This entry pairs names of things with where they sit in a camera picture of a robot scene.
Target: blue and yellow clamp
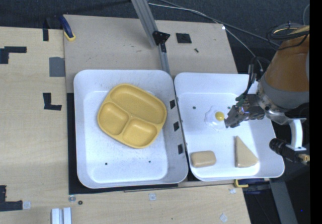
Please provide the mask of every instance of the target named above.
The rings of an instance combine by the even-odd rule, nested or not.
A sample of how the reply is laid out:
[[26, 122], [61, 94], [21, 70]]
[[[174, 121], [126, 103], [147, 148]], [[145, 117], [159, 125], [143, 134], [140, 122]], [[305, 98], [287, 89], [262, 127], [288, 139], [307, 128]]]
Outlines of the blue and yellow clamp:
[[76, 36], [72, 32], [69, 23], [67, 22], [66, 18], [64, 16], [59, 17], [59, 21], [64, 29], [64, 35], [68, 41], [74, 41], [76, 39]]

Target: wooden table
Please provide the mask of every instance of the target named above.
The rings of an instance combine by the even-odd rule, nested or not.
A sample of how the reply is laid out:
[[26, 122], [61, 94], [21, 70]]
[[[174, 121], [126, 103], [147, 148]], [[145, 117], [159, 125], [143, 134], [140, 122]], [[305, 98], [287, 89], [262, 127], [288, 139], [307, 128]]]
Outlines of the wooden table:
[[[41, 29], [0, 27], [0, 37], [0, 48], [27, 47], [0, 64], [0, 185], [7, 186], [6, 201], [31, 203], [0, 212], [0, 223], [50, 223], [51, 209], [63, 207], [71, 207], [73, 223], [223, 223], [220, 216], [250, 223], [243, 191], [232, 184], [183, 182], [179, 188], [77, 194], [70, 202], [66, 81], [49, 75], [49, 58], [65, 58], [63, 32], [49, 30], [43, 41]], [[61, 110], [45, 110], [43, 93]]]

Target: black square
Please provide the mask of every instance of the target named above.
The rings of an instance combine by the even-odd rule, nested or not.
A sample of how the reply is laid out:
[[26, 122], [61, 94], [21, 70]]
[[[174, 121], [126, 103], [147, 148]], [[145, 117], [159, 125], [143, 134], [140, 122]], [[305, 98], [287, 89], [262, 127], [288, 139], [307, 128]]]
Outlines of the black square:
[[192, 43], [188, 33], [176, 33], [178, 43]]

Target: white tray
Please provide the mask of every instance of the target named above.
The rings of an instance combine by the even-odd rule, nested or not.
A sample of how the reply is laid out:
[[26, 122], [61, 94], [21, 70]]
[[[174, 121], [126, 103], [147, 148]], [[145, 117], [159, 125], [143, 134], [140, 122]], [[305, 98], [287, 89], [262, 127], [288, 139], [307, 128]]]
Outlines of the white tray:
[[[244, 121], [235, 128], [215, 130], [204, 121], [212, 106], [225, 116], [236, 104], [235, 98], [247, 87], [247, 74], [180, 73], [175, 78], [179, 112], [189, 155], [198, 151], [213, 151], [217, 162], [213, 166], [195, 168], [192, 173], [202, 181], [242, 178], [275, 178], [284, 172], [283, 158], [269, 148], [275, 138], [272, 122], [263, 120]], [[256, 91], [253, 84], [249, 93]], [[234, 137], [239, 136], [256, 155], [259, 163], [249, 168], [236, 168]]]
[[[138, 86], [163, 101], [167, 119], [155, 141], [135, 149], [106, 135], [97, 113], [108, 92], [118, 84]], [[83, 70], [74, 78], [77, 175], [89, 188], [173, 184], [185, 179], [188, 162], [173, 80], [161, 70]]]

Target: beige triangle block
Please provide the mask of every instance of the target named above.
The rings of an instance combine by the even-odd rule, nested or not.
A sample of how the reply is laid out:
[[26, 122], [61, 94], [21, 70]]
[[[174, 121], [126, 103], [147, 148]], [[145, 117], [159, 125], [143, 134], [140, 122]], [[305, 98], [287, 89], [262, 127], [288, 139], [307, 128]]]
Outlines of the beige triangle block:
[[247, 168], [258, 162], [257, 157], [244, 144], [239, 136], [235, 137], [235, 166], [237, 168]]

